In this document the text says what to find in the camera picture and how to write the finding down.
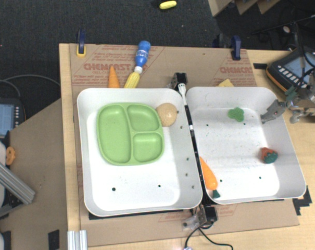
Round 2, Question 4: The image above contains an orange pretzel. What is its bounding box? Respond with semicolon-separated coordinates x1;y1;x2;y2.
5;146;17;166

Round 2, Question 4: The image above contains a blue bottle with white cap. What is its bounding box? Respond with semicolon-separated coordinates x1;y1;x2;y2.
133;40;152;74

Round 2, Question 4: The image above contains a thin black and white rod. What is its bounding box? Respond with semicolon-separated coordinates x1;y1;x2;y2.
178;83;209;206

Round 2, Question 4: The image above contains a green broccoli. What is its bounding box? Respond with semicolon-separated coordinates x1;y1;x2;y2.
227;107;245;122

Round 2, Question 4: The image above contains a brown cardboard board red print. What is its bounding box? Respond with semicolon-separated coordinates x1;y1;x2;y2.
68;43;308;247

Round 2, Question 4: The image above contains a red strawberry with green leaves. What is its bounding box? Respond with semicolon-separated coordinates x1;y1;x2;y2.
259;147;279;165

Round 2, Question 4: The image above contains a white plastic tray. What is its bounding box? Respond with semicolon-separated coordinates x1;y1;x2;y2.
185;86;307;206
76;87;204;218

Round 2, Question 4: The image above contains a yellow corn cob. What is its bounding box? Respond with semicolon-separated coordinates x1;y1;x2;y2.
123;71;141;89

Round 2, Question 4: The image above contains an orange carrot with green top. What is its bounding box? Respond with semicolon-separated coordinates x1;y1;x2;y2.
198;156;221;199

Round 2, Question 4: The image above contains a tan round bread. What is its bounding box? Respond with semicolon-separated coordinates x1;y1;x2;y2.
155;102;179;128

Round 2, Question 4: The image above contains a green divided plate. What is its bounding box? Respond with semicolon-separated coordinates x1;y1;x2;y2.
95;102;166;167

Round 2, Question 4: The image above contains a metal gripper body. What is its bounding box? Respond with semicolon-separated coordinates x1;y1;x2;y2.
289;86;315;114

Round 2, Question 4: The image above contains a black block with thin wires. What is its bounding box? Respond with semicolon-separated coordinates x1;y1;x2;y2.
181;205;219;232
169;72;188;90

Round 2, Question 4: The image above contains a yellow cheese wedge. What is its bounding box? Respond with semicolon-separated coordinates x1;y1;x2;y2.
215;78;235;88

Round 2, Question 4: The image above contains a yellow oval toy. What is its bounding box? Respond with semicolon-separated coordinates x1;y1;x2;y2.
159;0;178;10

